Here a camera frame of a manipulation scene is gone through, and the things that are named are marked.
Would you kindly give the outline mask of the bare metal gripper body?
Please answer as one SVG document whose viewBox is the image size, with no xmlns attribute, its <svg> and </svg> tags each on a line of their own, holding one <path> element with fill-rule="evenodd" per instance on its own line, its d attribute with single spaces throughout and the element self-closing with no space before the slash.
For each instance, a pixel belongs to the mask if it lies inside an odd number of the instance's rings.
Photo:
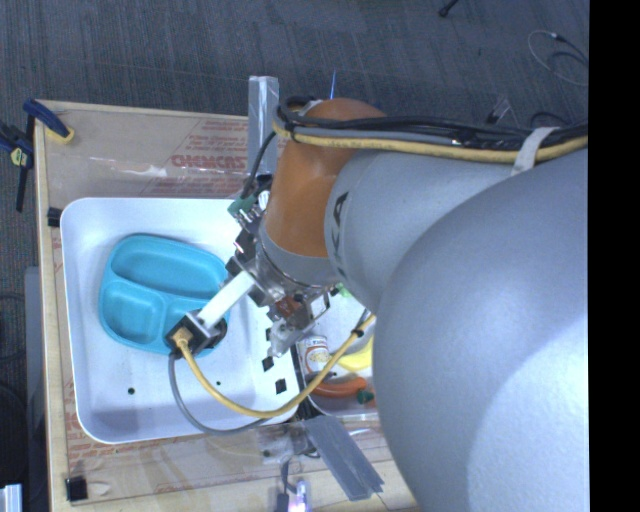
<svg viewBox="0 0 640 512">
<path fill-rule="evenodd" d="M 321 271 L 320 275 L 295 277 L 295 269 L 281 270 L 257 234 L 240 233 L 234 246 L 226 269 L 231 276 L 241 271 L 250 275 L 254 284 L 249 297 L 257 306 L 268 308 L 271 320 L 283 320 L 289 328 L 303 330 L 328 311 L 334 288 L 331 273 Z"/>
</svg>

